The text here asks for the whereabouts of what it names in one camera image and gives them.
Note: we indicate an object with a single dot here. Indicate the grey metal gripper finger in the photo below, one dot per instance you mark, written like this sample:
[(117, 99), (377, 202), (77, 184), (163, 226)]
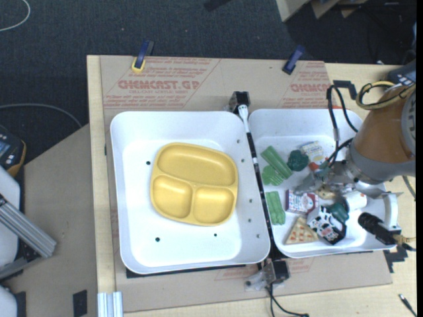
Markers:
[(305, 184), (318, 186)]

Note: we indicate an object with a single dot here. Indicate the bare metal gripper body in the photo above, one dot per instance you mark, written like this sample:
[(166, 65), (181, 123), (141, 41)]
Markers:
[(342, 173)]

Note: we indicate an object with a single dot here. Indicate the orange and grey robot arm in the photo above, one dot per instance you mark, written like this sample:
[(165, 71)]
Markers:
[(380, 140)]

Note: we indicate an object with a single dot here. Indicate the cream toy biscuit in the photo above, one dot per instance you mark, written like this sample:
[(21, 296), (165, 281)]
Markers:
[(327, 194)]

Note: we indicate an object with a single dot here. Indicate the red and white carton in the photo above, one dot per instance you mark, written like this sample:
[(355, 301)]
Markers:
[(300, 201)]

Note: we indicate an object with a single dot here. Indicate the dark green toy broccoli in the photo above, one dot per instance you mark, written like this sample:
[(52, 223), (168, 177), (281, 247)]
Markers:
[(338, 211), (297, 160)]

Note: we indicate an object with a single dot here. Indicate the small white bottle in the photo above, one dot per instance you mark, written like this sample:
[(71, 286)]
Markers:
[(356, 200)]

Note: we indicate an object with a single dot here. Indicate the small white and yellow carton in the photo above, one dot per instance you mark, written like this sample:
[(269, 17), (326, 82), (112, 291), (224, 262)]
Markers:
[(313, 151)]

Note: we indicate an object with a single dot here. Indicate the light green toy lettuce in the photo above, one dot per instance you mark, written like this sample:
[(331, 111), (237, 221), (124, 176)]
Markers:
[(270, 176)]

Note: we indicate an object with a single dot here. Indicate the long green toy celery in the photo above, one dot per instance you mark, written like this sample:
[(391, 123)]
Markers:
[(276, 161)]

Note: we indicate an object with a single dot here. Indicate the light green toy celery bunch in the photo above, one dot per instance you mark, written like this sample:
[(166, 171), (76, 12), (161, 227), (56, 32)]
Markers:
[(276, 208)]

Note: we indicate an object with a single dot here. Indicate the black and white cow carton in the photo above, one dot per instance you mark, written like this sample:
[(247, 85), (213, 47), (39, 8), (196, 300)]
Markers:
[(325, 226)]

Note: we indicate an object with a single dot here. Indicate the toy pizza slice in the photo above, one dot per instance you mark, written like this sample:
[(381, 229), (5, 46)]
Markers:
[(300, 231)]

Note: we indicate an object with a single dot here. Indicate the thin black and white rod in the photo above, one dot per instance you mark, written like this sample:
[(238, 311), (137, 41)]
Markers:
[(256, 163)]

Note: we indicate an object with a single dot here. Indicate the white plastic tray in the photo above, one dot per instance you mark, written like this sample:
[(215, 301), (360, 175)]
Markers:
[(350, 239), (138, 183)]

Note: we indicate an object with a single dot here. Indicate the yellow divided plate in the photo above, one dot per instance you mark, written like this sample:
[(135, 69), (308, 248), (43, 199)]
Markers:
[(195, 183)]

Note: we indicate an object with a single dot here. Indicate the brown cardboard board red print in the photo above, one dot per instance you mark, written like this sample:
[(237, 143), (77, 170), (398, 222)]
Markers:
[(185, 84)]

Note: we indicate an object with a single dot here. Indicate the black cylinder on white bracket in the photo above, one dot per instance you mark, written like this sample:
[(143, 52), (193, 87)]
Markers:
[(375, 225)]

